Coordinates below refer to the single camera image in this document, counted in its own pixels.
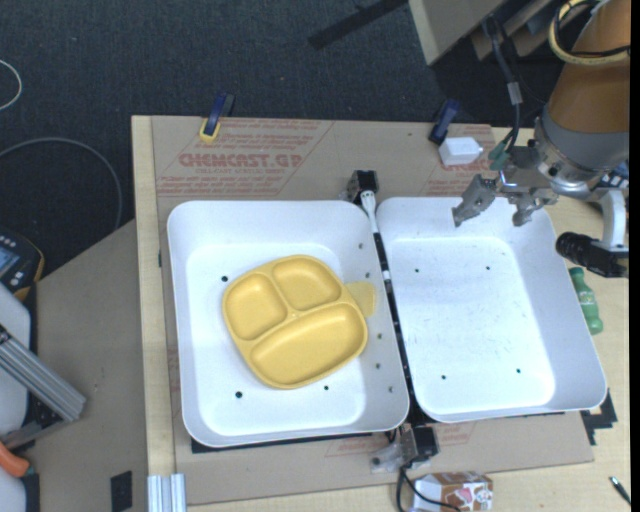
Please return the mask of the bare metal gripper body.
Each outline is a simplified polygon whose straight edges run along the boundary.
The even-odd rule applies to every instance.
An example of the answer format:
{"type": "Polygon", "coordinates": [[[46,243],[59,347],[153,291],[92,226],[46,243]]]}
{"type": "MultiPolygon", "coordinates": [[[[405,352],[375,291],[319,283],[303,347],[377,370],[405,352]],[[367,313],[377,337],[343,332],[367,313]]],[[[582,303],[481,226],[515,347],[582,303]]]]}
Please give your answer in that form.
{"type": "Polygon", "coordinates": [[[553,147],[516,146],[499,172],[497,189],[531,197],[586,200],[604,174],[605,169],[578,164],[553,147]]]}

